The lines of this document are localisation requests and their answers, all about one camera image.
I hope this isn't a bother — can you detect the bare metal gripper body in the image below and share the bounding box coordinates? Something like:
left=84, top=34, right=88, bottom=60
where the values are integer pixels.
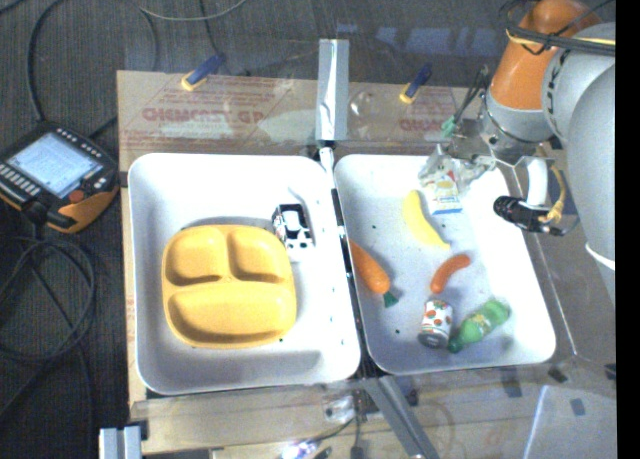
left=438, top=115, right=525, bottom=168

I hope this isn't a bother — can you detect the green plastic bottle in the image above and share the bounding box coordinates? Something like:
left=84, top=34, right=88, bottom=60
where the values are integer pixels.
left=445, top=298, right=512, bottom=355

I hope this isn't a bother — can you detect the white plastic tray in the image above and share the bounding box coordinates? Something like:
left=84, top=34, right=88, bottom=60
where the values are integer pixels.
left=126, top=151, right=363, bottom=396
left=332, top=152, right=558, bottom=377

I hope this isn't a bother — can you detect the yellow divided plate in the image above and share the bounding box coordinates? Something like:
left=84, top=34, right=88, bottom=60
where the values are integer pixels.
left=160, top=223, right=299, bottom=350

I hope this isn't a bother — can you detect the black and white carton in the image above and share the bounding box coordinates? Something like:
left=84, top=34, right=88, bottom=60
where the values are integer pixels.
left=270, top=202, right=317, bottom=252

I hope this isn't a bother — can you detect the yellow banana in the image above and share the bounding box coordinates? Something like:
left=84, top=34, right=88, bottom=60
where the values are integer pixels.
left=401, top=188, right=452, bottom=251

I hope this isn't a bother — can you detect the black cylinder on white bracket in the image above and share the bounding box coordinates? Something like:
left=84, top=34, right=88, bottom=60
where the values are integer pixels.
left=492, top=156, right=569, bottom=238

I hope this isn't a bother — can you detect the brown cardboard board red print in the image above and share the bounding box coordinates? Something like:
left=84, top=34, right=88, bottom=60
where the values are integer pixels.
left=115, top=69, right=489, bottom=409

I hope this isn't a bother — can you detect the white and blue carton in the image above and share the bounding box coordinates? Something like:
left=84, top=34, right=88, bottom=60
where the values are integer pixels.
left=423, top=166, right=465, bottom=217

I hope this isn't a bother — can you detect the white can with red print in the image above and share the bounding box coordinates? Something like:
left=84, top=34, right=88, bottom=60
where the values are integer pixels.
left=416, top=297, right=455, bottom=350

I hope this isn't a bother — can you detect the orange sausage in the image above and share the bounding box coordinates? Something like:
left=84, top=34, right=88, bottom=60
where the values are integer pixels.
left=429, top=252, right=472, bottom=296

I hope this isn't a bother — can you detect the orange carrot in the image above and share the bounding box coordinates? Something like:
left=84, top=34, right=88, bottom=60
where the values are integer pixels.
left=347, top=238, right=401, bottom=309

